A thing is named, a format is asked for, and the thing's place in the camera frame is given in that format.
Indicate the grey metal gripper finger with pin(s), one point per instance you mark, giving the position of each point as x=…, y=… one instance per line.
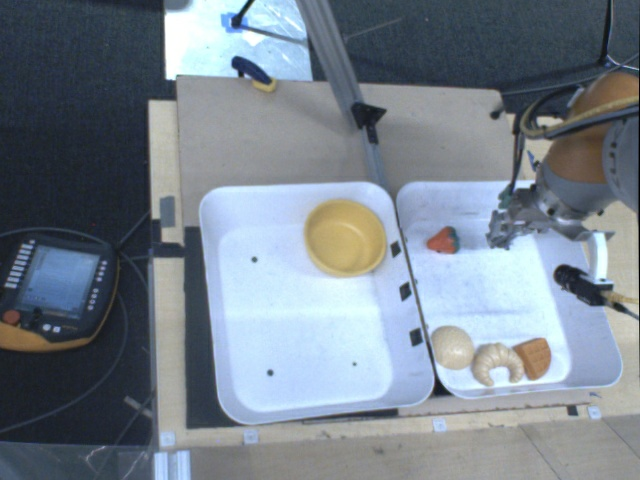
x=494, y=233
x=506, y=240

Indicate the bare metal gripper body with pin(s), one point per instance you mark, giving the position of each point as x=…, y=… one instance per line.
x=525, y=210

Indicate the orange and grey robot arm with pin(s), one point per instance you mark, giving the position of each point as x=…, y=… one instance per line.
x=580, y=158

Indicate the red toy strawberry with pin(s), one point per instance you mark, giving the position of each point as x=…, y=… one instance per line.
x=442, y=242

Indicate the white plastic tray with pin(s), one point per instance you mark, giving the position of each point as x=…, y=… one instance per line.
x=490, y=293
x=300, y=328

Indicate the beige toy croissant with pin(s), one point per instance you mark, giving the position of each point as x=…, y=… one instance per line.
x=495, y=358

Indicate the beige round bread roll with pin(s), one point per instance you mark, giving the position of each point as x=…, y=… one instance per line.
x=452, y=348

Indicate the orange toy bread slice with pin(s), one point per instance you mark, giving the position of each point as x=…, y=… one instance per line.
x=534, y=359

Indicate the yellow bowl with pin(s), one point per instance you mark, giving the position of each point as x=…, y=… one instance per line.
x=345, y=240

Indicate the brown cardboard board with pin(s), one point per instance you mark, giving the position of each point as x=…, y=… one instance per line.
x=260, y=138

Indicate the black cylinder on white bracket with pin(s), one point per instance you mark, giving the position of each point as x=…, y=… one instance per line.
x=580, y=283

